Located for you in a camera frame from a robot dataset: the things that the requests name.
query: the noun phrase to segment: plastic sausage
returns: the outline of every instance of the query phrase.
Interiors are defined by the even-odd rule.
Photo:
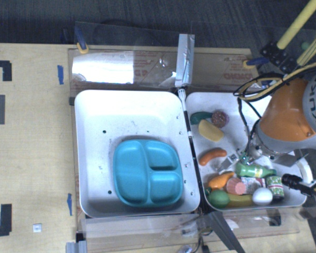
[[[215,148],[209,152],[207,152],[206,154],[204,154],[200,161],[199,164],[201,166],[205,166],[210,160],[214,159],[214,158],[218,158],[218,157],[226,157],[227,156],[227,152],[226,150],[223,150],[221,148]]]

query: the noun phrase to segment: yellow pole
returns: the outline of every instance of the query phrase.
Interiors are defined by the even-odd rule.
[[[311,15],[316,10],[316,0],[310,0],[304,9],[301,11],[299,16],[295,19],[295,21],[290,25],[285,34],[281,37],[281,39],[277,43],[277,47],[281,50],[284,50],[287,45],[291,42],[291,40],[296,36],[302,26],[307,22],[307,20],[311,17]]]

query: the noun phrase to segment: white egg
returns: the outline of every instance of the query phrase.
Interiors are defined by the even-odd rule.
[[[266,206],[273,200],[273,194],[268,188],[258,188],[253,193],[253,202],[256,205]]]

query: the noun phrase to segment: blue plate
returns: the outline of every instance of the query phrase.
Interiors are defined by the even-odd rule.
[[[133,207],[168,206],[183,191],[178,154],[160,141],[122,142],[114,153],[113,177],[118,197]]]

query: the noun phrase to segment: black tape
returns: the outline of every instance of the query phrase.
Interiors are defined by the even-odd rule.
[[[69,98],[69,105],[70,105],[70,106],[74,106],[74,105],[75,105],[75,97],[74,97],[74,96],[71,96],[71,97]]]
[[[0,236],[7,236],[12,231],[12,205],[1,205]]]
[[[10,61],[0,60],[0,67],[2,67],[2,80],[4,82],[12,81],[12,64]]]

